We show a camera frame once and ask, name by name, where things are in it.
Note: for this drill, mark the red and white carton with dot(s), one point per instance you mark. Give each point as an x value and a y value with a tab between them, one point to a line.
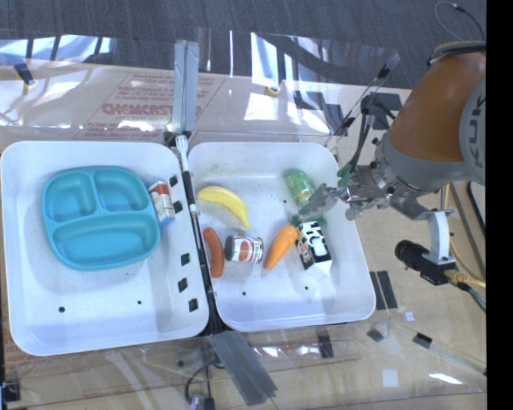
162	203

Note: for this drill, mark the orange-red sausage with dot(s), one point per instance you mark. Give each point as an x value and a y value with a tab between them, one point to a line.
215	252

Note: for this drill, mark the red and white can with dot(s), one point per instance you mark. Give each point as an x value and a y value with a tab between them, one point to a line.
245	249

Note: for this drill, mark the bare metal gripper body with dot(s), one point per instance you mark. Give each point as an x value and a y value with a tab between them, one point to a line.
374	188

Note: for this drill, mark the green can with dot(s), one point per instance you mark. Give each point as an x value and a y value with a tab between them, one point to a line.
300	186

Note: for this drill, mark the thin black and white rod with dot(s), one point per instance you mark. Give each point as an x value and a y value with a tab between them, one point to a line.
189	186

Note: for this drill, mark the yellow banana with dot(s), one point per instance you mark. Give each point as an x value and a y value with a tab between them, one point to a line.
226	198

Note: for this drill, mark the black and white milk carton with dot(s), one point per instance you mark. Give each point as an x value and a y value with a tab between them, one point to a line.
314	246

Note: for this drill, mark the white plastic tray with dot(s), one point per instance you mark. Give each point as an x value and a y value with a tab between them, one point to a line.
278	301
102	314

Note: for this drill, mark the orange carrot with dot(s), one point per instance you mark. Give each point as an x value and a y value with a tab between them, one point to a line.
280	246

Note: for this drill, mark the brown cardboard board, red print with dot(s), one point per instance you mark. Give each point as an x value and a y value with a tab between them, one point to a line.
419	246

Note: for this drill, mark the black cylinder on white bracket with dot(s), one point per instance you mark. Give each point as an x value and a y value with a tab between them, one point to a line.
425	261

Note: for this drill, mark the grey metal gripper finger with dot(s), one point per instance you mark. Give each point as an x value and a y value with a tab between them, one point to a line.
320	199

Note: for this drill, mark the blue divided plate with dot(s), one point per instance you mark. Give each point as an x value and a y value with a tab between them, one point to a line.
98	237

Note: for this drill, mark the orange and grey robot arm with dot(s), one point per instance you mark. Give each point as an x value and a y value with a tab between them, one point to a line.
432	113

